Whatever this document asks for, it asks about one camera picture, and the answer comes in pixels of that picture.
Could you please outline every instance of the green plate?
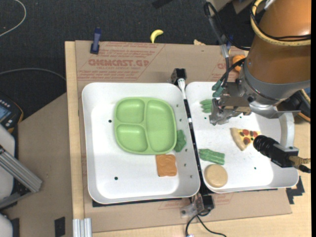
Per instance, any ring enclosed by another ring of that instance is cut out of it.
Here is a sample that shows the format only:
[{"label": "green plate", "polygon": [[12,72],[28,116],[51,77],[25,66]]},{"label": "green plate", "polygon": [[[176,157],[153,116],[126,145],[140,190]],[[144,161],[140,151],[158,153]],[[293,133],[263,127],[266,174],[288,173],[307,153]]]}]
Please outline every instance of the green plate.
[{"label": "green plate", "polygon": [[177,142],[172,107],[165,101],[129,97],[115,107],[115,138],[125,151],[142,155],[170,152]]}]

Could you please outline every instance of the white tray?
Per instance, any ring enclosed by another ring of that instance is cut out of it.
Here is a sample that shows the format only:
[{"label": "white tray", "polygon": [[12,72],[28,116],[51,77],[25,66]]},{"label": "white tray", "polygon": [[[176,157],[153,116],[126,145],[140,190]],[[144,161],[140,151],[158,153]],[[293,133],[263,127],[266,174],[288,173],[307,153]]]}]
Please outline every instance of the white tray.
[{"label": "white tray", "polygon": [[[177,130],[187,140],[176,156],[178,173],[159,177],[155,156],[136,155],[122,150],[114,134],[116,103],[126,97],[154,97],[166,101],[174,110]],[[162,198],[183,198],[200,187],[198,167],[182,94],[169,83],[88,84],[82,92],[86,138],[88,190],[98,203],[109,204]]]},{"label": "white tray", "polygon": [[[240,151],[235,145],[231,127],[259,130],[267,137],[280,142],[281,127],[278,119],[267,119],[252,113],[229,119],[223,125],[213,126],[209,115],[202,112],[200,102],[212,98],[213,82],[192,82],[186,87],[186,95],[190,106],[192,123],[197,149],[211,149],[225,154],[223,165],[228,173],[228,182],[221,188],[206,186],[216,193],[239,192],[261,189],[292,187],[298,181],[295,168],[281,168],[256,151],[252,145]],[[200,159],[202,172],[211,163]]]}]

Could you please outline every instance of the blue clamp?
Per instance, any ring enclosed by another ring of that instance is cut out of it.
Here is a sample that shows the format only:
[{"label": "blue clamp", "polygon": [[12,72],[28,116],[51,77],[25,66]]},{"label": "blue clamp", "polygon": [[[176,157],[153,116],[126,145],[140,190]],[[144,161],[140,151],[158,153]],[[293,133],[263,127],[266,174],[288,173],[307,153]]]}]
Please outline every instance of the blue clamp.
[{"label": "blue clamp", "polygon": [[91,44],[90,53],[98,54],[99,53],[99,41],[101,38],[101,28],[96,27],[94,29],[93,43]]}]

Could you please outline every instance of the round bread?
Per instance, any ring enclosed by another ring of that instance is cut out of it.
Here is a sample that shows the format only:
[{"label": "round bread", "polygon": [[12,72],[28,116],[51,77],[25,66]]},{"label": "round bread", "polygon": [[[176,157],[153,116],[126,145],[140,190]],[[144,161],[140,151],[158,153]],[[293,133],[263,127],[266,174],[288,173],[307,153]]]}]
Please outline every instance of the round bread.
[{"label": "round bread", "polygon": [[211,164],[204,171],[205,180],[215,188],[223,187],[228,180],[227,171],[218,164]]}]

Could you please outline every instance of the toy orange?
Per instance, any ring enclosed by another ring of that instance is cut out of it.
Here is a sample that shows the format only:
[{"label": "toy orange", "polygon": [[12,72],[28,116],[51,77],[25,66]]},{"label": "toy orange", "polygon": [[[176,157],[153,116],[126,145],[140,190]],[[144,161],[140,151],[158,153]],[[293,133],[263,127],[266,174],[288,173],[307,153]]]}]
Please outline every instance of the toy orange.
[{"label": "toy orange", "polygon": [[[246,58],[246,56],[244,56],[242,54],[235,55],[233,57],[233,64],[236,63],[237,61],[243,59],[243,58]],[[241,70],[241,66],[236,66],[235,69],[239,72]]]}]

